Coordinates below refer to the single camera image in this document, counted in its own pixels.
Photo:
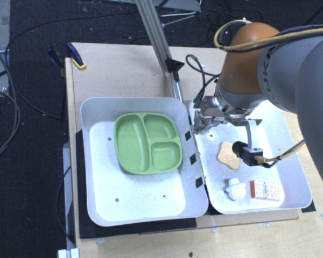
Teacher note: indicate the small white bottle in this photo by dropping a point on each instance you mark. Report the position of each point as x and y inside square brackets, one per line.
[236, 190]

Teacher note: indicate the green divided plate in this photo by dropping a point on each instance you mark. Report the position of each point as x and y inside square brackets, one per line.
[148, 144]

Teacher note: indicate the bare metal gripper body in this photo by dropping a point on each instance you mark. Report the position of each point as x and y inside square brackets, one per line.
[212, 109]

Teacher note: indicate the black cylinder on white bracket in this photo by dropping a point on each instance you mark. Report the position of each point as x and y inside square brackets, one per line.
[247, 152]

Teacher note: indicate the thin black and white rod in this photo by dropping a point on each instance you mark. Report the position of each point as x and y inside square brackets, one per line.
[178, 90]

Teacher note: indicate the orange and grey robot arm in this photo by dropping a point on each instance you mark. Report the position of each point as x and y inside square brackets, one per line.
[282, 71]

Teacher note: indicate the red and white carton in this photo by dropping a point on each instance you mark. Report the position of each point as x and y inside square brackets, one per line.
[265, 191]

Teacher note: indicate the white plastic tray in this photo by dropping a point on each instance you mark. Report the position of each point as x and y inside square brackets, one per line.
[140, 197]
[261, 171]

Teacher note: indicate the pale brown flat board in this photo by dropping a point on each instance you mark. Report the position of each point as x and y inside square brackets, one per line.
[118, 74]

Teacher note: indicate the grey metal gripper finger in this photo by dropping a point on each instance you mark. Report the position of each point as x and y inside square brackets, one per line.
[207, 126]
[196, 122]

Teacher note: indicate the tan toast slice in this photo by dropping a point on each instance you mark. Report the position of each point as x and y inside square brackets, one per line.
[227, 156]

